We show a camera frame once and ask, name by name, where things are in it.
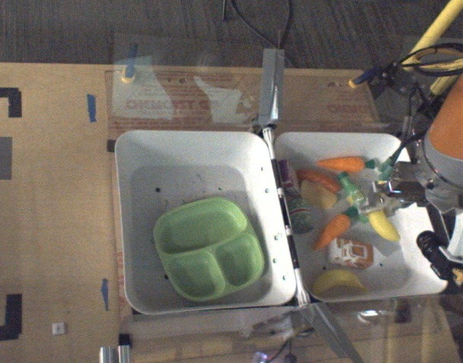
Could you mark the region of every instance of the yellow toy banana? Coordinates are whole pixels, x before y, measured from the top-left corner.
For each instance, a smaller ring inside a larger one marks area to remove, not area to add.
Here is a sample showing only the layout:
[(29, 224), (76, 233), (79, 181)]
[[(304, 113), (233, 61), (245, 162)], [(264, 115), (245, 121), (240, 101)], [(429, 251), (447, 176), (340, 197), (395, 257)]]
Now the yellow toy banana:
[(358, 292), (364, 292), (367, 290), (359, 278), (357, 278), (351, 271), (335, 269), (325, 271), (319, 275), (312, 286), (312, 293), (316, 296), (321, 296), (328, 290), (335, 287), (353, 288)]
[(399, 240), (398, 231), (391, 224), (382, 209), (369, 213), (368, 219), (371, 227), (384, 239), (388, 239), (393, 242)]

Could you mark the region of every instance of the plastic bottle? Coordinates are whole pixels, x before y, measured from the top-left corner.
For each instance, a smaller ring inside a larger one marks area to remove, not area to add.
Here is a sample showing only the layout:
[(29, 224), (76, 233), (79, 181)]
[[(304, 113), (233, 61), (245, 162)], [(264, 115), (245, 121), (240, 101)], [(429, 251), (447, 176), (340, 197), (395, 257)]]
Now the plastic bottle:
[(359, 211), (359, 220), (363, 223), (368, 221), (368, 217), (362, 213), (362, 207), (368, 203), (368, 198), (362, 192), (361, 188), (355, 185), (347, 172), (341, 172), (337, 175), (340, 183), (343, 185), (343, 189), (347, 194), (347, 201), (351, 206), (354, 206)]

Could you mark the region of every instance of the food package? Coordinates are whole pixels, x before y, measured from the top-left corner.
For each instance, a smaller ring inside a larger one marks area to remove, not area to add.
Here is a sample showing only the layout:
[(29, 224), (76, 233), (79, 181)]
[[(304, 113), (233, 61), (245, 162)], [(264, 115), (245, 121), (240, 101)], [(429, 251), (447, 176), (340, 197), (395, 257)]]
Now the food package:
[(336, 238), (328, 245), (327, 260), (336, 265), (366, 269), (373, 264), (373, 246), (345, 238)]
[(286, 160), (279, 160), (278, 171), (280, 180), (287, 197), (300, 197), (299, 181), (297, 174)]

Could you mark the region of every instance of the plastic carrot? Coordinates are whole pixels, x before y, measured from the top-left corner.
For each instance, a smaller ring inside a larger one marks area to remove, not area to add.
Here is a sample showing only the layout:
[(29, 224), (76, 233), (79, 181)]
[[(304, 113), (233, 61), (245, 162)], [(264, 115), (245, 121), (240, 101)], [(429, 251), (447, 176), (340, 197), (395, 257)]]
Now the plastic carrot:
[(333, 159), (319, 160), (317, 165), (322, 168), (345, 171), (349, 173), (361, 172), (364, 168), (374, 168), (374, 160), (365, 162), (358, 156), (335, 157)]
[(319, 183), (322, 187), (334, 194), (340, 191), (340, 185), (337, 181), (324, 173), (315, 171), (314, 169), (299, 169), (297, 171), (297, 178), (299, 179), (299, 182), (302, 180), (310, 180), (311, 182)]
[(315, 242), (314, 250), (326, 247), (333, 239), (344, 234), (351, 227), (351, 219), (357, 215), (358, 210), (354, 207), (350, 207), (343, 214), (336, 215), (325, 227), (317, 242)]

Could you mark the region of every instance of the green plate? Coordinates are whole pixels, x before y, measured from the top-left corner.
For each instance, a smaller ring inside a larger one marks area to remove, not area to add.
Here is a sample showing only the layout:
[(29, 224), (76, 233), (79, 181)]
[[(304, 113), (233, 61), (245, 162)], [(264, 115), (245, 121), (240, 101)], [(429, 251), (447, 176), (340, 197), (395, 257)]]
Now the green plate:
[(262, 248), (250, 221), (223, 197), (164, 213), (154, 226), (154, 242), (171, 284), (193, 301), (240, 290), (263, 272)]

